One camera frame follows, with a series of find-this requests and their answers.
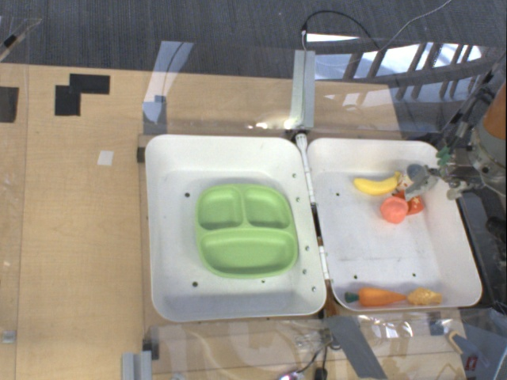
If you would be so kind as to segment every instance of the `orange toy carrot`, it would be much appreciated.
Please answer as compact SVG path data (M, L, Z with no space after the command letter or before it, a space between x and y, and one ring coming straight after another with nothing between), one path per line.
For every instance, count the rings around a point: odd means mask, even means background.
M403 301L405 299L406 296L404 294L374 287L363 287L357 293L345 293L346 302L359 300L359 303L363 307L386 306L392 302Z

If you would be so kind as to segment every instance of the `yellow toy banana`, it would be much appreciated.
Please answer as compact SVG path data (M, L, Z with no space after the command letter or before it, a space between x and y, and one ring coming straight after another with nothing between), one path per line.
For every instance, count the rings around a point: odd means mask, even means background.
M372 196L381 196L382 194L393 192L396 189L400 176L400 172L395 172L393 176L382 181L362 179L358 177L354 179L354 186L363 193L367 193Z

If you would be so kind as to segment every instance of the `yellow toy food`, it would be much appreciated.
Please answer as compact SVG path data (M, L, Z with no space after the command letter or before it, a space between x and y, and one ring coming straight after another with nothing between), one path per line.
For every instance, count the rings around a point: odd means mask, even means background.
M440 304L442 302L442 294L424 287L419 287L407 296L407 300L410 304L414 304L415 306Z
M353 183L354 186L356 186L356 188L363 193L369 194L371 196L381 196L382 194L393 192L396 189L400 176L400 172L395 172L393 176L388 177L382 181L369 180L358 177L354 179Z

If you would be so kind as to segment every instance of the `wooden table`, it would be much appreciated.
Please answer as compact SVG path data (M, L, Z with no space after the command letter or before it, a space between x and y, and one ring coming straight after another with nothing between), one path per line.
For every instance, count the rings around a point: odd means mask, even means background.
M83 94L81 116L55 116L55 86L68 85L70 73L109 75L110 93ZM19 86L24 81L21 68L15 65L1 64L0 74L10 75L9 81L0 78L1 86ZM9 146L11 161L0 165L20 174L25 167L24 212L18 219L22 225L20 237L14 238L22 244L16 380L120 378L121 355L140 351L146 303L135 155L143 133L141 107L150 79L151 72L30 66L26 76L28 119L21 113L16 123L0 124L0 133L10 134L13 143ZM245 123L265 119L275 107L280 114L288 111L291 88L289 80L180 74L168 100L171 119L180 120L173 124L173 131L184 132L185 126L192 132L206 131L206 123L201 122L204 115L244 129ZM369 115L369 110L358 110L359 115L343 112L340 106L346 91L344 84L317 85L321 125L333 127L336 123L344 128L347 123L375 126L395 122L389 102ZM22 106L26 96L21 96ZM344 136L358 136L345 129ZM98 165L102 151L113 152L111 165ZM23 195L21 185L13 190ZM455 311L449 314L457 317ZM252 344L269 348L272 337L261 333L264 335L253 337ZM261 368L248 368L238 363L226 336L203 339L200 346L185 340L187 351L200 353L197 366L221 364L229 368L196 369L186 374L188 379L268 379L290 368L276 364L276 356ZM426 378L439 373L440 378L463 378L459 356L442 344L443 338L438 340L435 353L435 341L435 337L422 336L421 344L408 351L403 346L407 340L392 340L382 346L379 360L393 378L413 373ZM177 342L184 341L174 340L170 345ZM0 348L0 377L10 380L13 366L2 362L13 360L9 355L12 348L6 353L4 349ZM295 356L296 360L307 358L303 353ZM328 359L330 378L356 378L341 352ZM168 379L170 375L154 378Z

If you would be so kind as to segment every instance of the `hinge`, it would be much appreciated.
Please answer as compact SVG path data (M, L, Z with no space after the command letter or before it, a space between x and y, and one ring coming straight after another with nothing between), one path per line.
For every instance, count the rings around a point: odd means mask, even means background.
M324 246L318 247L318 253L320 254L320 264L322 266L322 273L324 273L324 280L330 280L330 271L327 268L327 253Z

